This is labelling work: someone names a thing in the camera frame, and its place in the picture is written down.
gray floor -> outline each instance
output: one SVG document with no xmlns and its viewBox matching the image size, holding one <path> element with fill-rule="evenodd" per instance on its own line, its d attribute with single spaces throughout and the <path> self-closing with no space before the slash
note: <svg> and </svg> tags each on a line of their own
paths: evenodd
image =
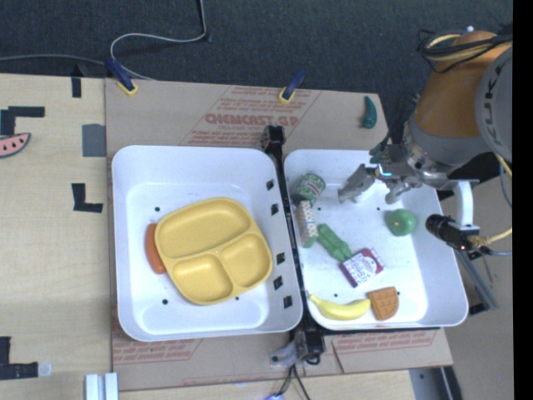
<svg viewBox="0 0 533 400">
<path fill-rule="evenodd" d="M 508 177 L 506 185 L 511 193 Z M 447 198 L 441 206 L 445 215 L 454 215 L 456 200 Z M 474 223 L 480 226 L 481 235 L 502 233 L 512 224 L 512 209 L 504 199 L 499 178 L 474 188 L 474 209 Z M 491 247 L 500 251 L 512 249 L 512 235 Z M 498 308 L 471 315 L 461 325 L 446 329 L 453 369 L 463 400 L 512 399 L 515 396 L 512 256 L 481 257 L 473 263 L 490 285 Z M 476 305 L 480 297 L 474 283 L 466 274 L 463 279 L 469 302 Z"/>
</svg>

table surface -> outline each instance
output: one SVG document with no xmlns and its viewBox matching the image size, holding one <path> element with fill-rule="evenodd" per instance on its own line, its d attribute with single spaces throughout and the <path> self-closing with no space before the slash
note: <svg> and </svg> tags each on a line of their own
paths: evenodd
<svg viewBox="0 0 533 400">
<path fill-rule="evenodd" d="M 46 117 L 17 117 L 30 132 L 20 153 L 0 160 L 0 336 L 12 363 L 51 363 L 52 375 L 1 381 L 0 398 L 83 398 L 83 378 L 111 372 L 107 159 L 82 155 L 82 126 L 105 125 L 102 79 L 0 74 L 0 109 L 45 107 Z M 72 184 L 103 212 L 74 212 Z M 407 370 L 307 377 L 313 399 L 415 398 Z M 121 392 L 122 399 L 267 398 L 280 381 Z M 287 400 L 303 398 L 293 381 Z"/>
</svg>

green ball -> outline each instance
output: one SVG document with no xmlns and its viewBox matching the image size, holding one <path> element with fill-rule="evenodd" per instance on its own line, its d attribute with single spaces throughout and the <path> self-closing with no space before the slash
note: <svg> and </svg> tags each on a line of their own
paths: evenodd
<svg viewBox="0 0 533 400">
<path fill-rule="evenodd" d="M 405 209 L 397 209 L 386 216 L 386 225 L 395 236 L 411 234 L 416 227 L 416 217 Z"/>
</svg>

yellow banana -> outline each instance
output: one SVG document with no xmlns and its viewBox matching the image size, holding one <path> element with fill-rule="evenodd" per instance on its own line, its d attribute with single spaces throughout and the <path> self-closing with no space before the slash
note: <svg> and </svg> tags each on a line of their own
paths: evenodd
<svg viewBox="0 0 533 400">
<path fill-rule="evenodd" d="M 320 299 L 315 295 L 310 295 L 309 299 L 313 301 L 324 317 L 331 320 L 353 320 L 365 314 L 371 306 L 370 299 L 358 299 L 348 304 L 340 304 L 326 299 Z"/>
</svg>

white tray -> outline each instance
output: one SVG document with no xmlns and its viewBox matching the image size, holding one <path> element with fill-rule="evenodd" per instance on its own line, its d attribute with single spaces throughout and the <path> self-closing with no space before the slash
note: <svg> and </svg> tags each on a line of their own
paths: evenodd
<svg viewBox="0 0 533 400">
<path fill-rule="evenodd" d="M 296 226 L 304 287 L 319 298 L 349 303 L 366 298 L 371 290 L 394 286 L 400 293 L 400 306 L 389 320 L 378 321 L 372 312 L 367 312 L 343 322 L 322 316 L 315 303 L 307 301 L 312 317 L 331 330 L 427 328 L 461 323 L 468 313 L 468 302 L 454 253 L 425 227 L 428 216 L 441 214 L 436 191 L 426 186 L 413 189 L 389 205 L 385 202 L 388 189 L 376 181 L 361 195 L 361 202 L 347 200 L 340 204 L 337 190 L 362 163 L 370 166 L 368 151 L 296 150 L 285 159 L 289 193 L 307 173 L 326 181 L 326 189 L 313 207 L 316 223 L 327 223 L 354 253 L 374 248 L 386 265 L 385 271 L 374 279 L 352 287 L 339 262 L 321 244 L 301 246 Z M 397 208 L 408 209 L 417 218 L 416 229 L 408 236 L 396 237 L 386 227 L 386 214 Z"/>
<path fill-rule="evenodd" d="M 286 332 L 303 304 L 273 161 L 252 148 L 131 146 L 112 161 L 118 317 L 140 341 Z M 274 260 L 270 277 L 237 298 L 195 305 L 150 268 L 147 225 L 214 197 L 240 202 L 254 217 Z"/>
</svg>

